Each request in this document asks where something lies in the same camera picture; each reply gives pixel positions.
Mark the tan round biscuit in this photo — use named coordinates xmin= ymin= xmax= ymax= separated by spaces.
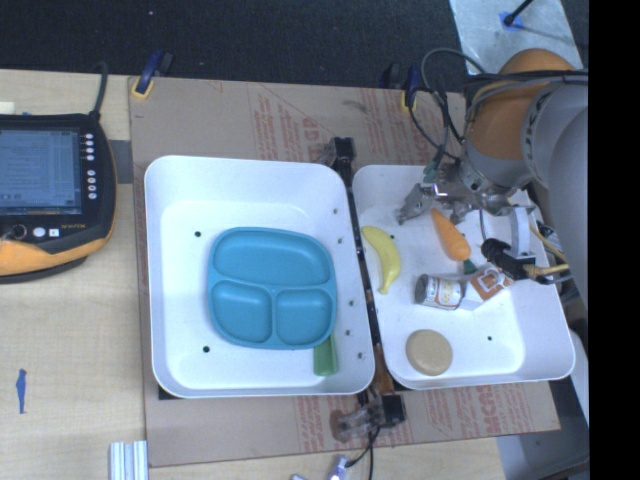
xmin=404 ymin=328 xmax=455 ymax=378

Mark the black block with thin wires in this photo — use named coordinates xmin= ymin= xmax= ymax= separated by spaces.
xmin=378 ymin=392 xmax=408 ymax=428
xmin=328 ymin=136 xmax=358 ymax=170

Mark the orange carrot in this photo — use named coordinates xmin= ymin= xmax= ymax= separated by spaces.
xmin=430 ymin=207 xmax=479 ymax=276

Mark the yellow banana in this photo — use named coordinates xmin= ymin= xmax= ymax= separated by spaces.
xmin=360 ymin=225 xmax=403 ymax=296

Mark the orange and white carton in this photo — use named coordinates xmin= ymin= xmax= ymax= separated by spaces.
xmin=457 ymin=263 xmax=515 ymax=312

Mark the white plastic tray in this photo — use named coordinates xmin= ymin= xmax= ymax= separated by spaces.
xmin=143 ymin=154 xmax=377 ymax=400
xmin=351 ymin=163 xmax=577 ymax=391

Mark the green toy vegetable stick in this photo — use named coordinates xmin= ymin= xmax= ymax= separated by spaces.
xmin=312 ymin=332 xmax=340 ymax=378

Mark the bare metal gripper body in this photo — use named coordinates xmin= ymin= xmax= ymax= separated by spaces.
xmin=432 ymin=161 xmax=512 ymax=218

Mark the blue divided plate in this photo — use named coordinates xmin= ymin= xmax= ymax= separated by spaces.
xmin=206 ymin=226 xmax=338 ymax=352

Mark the brown cardboard board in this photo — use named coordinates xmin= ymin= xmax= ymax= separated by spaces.
xmin=127 ymin=75 xmax=563 ymax=469

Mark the small white and orange can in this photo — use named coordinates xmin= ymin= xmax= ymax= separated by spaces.
xmin=413 ymin=273 xmax=464 ymax=312

